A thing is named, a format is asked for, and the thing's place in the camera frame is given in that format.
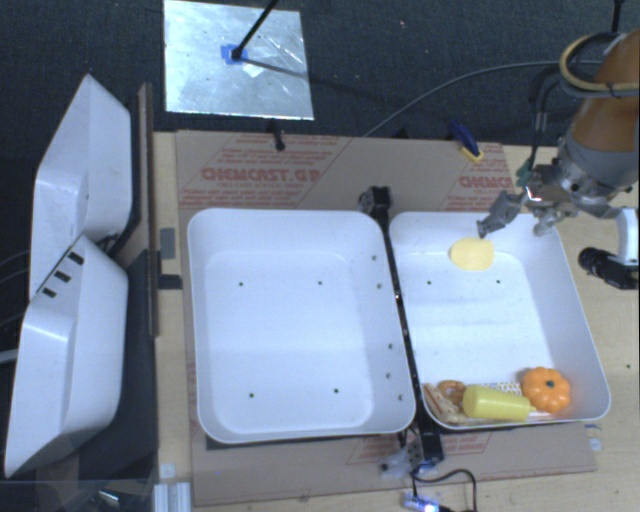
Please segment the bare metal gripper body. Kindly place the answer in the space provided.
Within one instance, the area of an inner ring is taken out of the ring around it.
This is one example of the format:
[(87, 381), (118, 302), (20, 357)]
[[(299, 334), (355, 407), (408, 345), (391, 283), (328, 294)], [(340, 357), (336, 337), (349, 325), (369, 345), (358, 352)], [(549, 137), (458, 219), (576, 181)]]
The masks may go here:
[(596, 218), (614, 218), (619, 208), (611, 201), (617, 191), (588, 177), (580, 168), (536, 166), (525, 186), (526, 206), (565, 206)]

